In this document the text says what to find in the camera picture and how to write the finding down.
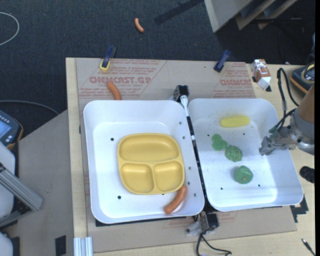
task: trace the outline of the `black cable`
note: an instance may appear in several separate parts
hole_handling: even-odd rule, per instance
[[[48,106],[43,105],[43,104],[40,104],[40,103],[32,102],[32,101],[9,99],[9,100],[0,100],[0,103],[22,103],[22,104],[36,105],[36,106],[39,106],[39,107],[42,107],[42,108],[46,108],[46,109],[52,111],[53,113],[55,113],[56,115],[59,115],[59,112],[54,110],[53,108],[48,107]]]
[[[292,48],[292,46],[295,46],[299,51],[297,52],[299,54],[299,57],[301,58],[302,62],[305,62],[305,57],[303,57],[302,55],[305,54],[305,48],[306,48],[306,40],[303,40],[303,42],[301,42],[300,38],[305,38],[306,34],[308,34],[309,31],[314,31],[313,27],[310,27],[310,25],[306,22],[313,22],[314,19],[301,19],[301,18],[291,18],[291,19],[264,19],[264,20],[259,20],[256,19],[255,22],[256,23],[260,23],[260,22],[270,22],[270,24],[275,25],[278,29],[279,29],[279,34],[277,37],[277,50],[278,50],[278,55],[279,58],[281,59],[282,63],[285,63],[286,60],[286,56],[288,51]],[[296,26],[301,26],[300,28],[302,29],[302,35],[299,35],[298,37],[294,36],[292,32],[290,32],[285,26],[283,26],[283,24],[290,24],[290,25],[296,25]],[[285,51],[282,52],[281,50],[281,36],[282,34],[284,34],[285,36],[287,36],[288,39],[291,40],[291,43],[288,45],[285,45]]]
[[[231,254],[232,254],[232,252],[229,251],[229,250],[223,250],[223,249],[214,248],[213,246],[211,246],[211,245],[208,243],[208,241],[204,238],[203,235],[204,235],[204,233],[201,233],[201,234],[199,235],[198,241],[197,241],[197,243],[196,243],[196,255],[197,255],[197,256],[201,256],[201,255],[199,254],[199,246],[200,246],[201,240],[203,240],[211,249],[216,250],[216,251],[219,251],[219,252],[224,252],[224,253],[226,253],[224,256],[227,256],[227,255],[231,255]]]
[[[287,87],[287,90],[288,90],[288,94],[289,94],[289,97],[290,99],[292,100],[292,102],[298,107],[299,104],[295,101],[295,99],[293,98],[292,94],[291,94],[291,89],[290,89],[290,86],[289,86],[289,79],[288,79],[288,76],[286,74],[286,72],[284,71],[284,69],[282,67],[279,68],[279,70],[283,73],[284,75],[284,78],[285,78],[285,83],[286,83],[286,87]]]
[[[301,239],[302,242],[304,243],[305,247],[312,253],[313,256],[316,256],[315,252],[312,250],[311,246],[308,244],[308,242],[304,239]]]
[[[284,71],[284,69],[281,67],[278,69],[277,73],[276,73],[276,78],[278,79],[278,87],[279,87],[279,91],[280,91],[280,95],[281,95],[281,99],[282,99],[282,103],[285,104],[285,106],[283,105],[283,118],[278,122],[278,124],[276,125],[277,127],[277,131],[279,132],[282,127],[284,126],[285,124],[285,119],[287,116],[291,115],[294,111],[291,110],[289,112],[289,114],[287,114],[287,103],[286,103],[286,98],[285,98],[285,94],[284,94],[284,91],[282,89],[282,83],[281,83],[281,72],[283,73],[284,75],[284,78],[285,78],[285,83],[286,83],[286,87],[287,87],[287,90],[288,90],[288,94],[290,96],[290,99],[292,100],[292,102],[296,105],[296,106],[299,106],[299,104],[295,101],[295,99],[293,98],[292,94],[291,94],[291,89],[290,89],[290,86],[289,86],[289,79],[287,77],[287,74],[286,72]]]
[[[196,222],[198,220],[198,216],[199,216],[199,214],[197,214],[196,216],[192,216],[194,222]]]
[[[282,122],[285,121],[285,119],[288,117],[288,116],[291,116],[294,112],[295,112],[296,108],[290,110],[288,113],[285,114],[284,117],[281,118],[281,120],[275,125],[275,127],[278,127]]]

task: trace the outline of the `metal bracket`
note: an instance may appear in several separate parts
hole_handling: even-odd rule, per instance
[[[217,218],[216,214],[215,213],[208,213],[208,215],[210,215],[209,218],[204,211],[201,212],[198,219],[194,223],[192,223],[186,227],[185,236],[186,237],[190,237],[190,236],[197,237],[201,233],[204,233],[204,232],[206,232],[207,234],[210,232],[213,232],[215,230],[215,228],[219,227],[219,222],[218,222],[218,218]]]
[[[168,100],[172,100],[175,102],[180,102],[180,97],[182,95],[189,96],[189,87],[188,85],[177,85],[173,91],[173,95],[171,95]]]
[[[20,179],[8,171],[0,162],[0,184],[14,194],[32,211],[38,211],[43,199],[23,184]]]
[[[93,256],[94,246],[92,237],[87,236],[86,238],[75,237],[73,239],[74,256]]]

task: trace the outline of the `yellow plate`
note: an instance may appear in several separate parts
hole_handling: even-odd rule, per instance
[[[118,144],[117,158],[122,184],[134,194],[174,192],[185,181],[180,147],[167,134],[127,135]]]

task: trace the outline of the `dark carpet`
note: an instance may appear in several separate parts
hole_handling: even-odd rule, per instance
[[[19,22],[16,37],[0,45],[0,109],[20,121],[26,136],[56,114],[8,101],[66,110],[67,57],[103,58],[114,45],[116,58],[217,61],[227,49],[228,61],[306,65],[316,1],[298,0],[264,29],[252,22],[239,30],[231,19],[216,33],[203,0],[1,0],[0,13]],[[0,44],[16,30],[15,20],[0,14]]]

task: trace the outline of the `orange sausage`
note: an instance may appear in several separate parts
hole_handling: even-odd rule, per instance
[[[115,100],[122,100],[122,97],[121,97],[121,94],[120,94],[120,91],[119,89],[115,86],[115,84],[111,81],[109,81],[107,84],[106,84],[106,87],[108,87],[108,89],[112,92],[112,95],[114,97]]]
[[[179,188],[178,193],[176,194],[175,198],[172,200],[171,203],[169,203],[166,207],[164,207],[164,212],[166,214],[172,213],[184,200],[186,194],[187,194],[188,188],[186,185],[182,185],[182,187]]]
[[[140,33],[143,33],[145,31],[145,29],[140,25],[138,18],[134,19],[134,25],[136,29],[139,30]]]

